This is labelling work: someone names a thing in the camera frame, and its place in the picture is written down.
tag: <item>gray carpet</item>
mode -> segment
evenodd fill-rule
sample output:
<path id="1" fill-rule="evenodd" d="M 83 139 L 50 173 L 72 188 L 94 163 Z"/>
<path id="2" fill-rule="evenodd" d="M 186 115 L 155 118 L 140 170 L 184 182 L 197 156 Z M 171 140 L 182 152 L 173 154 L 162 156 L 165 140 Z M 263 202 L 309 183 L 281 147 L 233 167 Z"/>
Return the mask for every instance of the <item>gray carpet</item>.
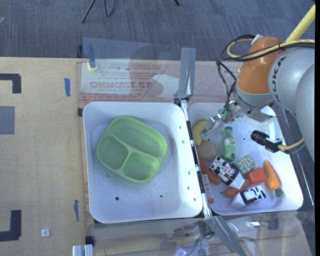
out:
<path id="1" fill-rule="evenodd" d="M 114 0 L 105 0 L 110 12 Z M 243 34 L 285 40 L 312 0 L 0 0 L 0 56 L 76 58 L 83 38 L 196 48 L 198 61 L 216 60 Z M 315 38 L 313 23 L 302 38 Z M 239 51 L 246 53 L 244 46 Z"/>

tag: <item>orange carrot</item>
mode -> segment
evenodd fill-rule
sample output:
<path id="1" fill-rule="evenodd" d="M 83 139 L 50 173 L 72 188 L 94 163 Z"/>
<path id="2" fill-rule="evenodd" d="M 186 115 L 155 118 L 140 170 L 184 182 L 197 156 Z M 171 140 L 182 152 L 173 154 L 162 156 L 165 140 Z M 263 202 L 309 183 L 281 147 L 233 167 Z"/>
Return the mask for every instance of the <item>orange carrot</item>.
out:
<path id="1" fill-rule="evenodd" d="M 249 187 L 249 185 L 250 185 L 250 180 L 246 178 L 240 189 L 237 189 L 235 187 L 229 187 L 223 193 L 227 197 L 234 197 L 239 192 L 245 191 L 247 187 Z"/>
<path id="2" fill-rule="evenodd" d="M 206 161 L 203 158 L 199 158 L 199 164 L 200 164 L 201 173 L 208 175 L 209 181 L 211 181 L 216 185 L 221 183 L 221 179 L 217 175 L 215 175 L 213 172 L 210 171 L 209 167 L 206 164 Z"/>
<path id="3" fill-rule="evenodd" d="M 276 190 L 280 187 L 281 183 L 276 174 L 275 169 L 271 166 L 268 160 L 263 161 L 263 169 L 266 174 L 266 184 L 267 186 L 272 189 Z"/>
<path id="4" fill-rule="evenodd" d="M 267 179 L 267 175 L 261 167 L 249 171 L 245 177 L 250 180 L 251 184 L 260 184 Z"/>

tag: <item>gray square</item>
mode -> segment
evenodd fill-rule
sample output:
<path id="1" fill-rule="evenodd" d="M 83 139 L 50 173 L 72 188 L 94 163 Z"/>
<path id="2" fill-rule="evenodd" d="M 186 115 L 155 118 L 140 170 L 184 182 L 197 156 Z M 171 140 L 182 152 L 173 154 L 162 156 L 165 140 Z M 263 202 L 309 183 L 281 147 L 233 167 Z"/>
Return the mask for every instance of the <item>gray square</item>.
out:
<path id="1" fill-rule="evenodd" d="M 0 106 L 0 135 L 15 134 L 15 107 Z"/>

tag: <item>green bottle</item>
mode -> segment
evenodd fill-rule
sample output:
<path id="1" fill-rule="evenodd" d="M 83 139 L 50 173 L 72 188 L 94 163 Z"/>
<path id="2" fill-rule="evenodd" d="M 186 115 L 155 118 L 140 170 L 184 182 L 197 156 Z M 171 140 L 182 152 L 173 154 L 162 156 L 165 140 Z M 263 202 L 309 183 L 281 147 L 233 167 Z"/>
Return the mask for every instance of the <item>green bottle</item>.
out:
<path id="1" fill-rule="evenodd" d="M 227 162 L 235 160 L 235 139 L 232 137 L 232 127 L 227 126 L 224 128 L 225 135 L 223 137 L 222 145 L 222 158 Z"/>

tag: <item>bottle cap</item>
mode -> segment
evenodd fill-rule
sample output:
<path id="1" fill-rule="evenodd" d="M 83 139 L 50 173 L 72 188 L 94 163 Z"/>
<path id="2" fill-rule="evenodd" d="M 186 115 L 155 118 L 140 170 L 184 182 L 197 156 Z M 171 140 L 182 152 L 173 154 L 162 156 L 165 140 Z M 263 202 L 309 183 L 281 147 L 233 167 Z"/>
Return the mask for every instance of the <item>bottle cap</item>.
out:
<path id="1" fill-rule="evenodd" d="M 225 131 L 230 131 L 230 132 L 232 132 L 232 127 L 231 127 L 231 126 L 226 126 L 226 127 L 224 128 L 224 130 L 225 130 Z"/>

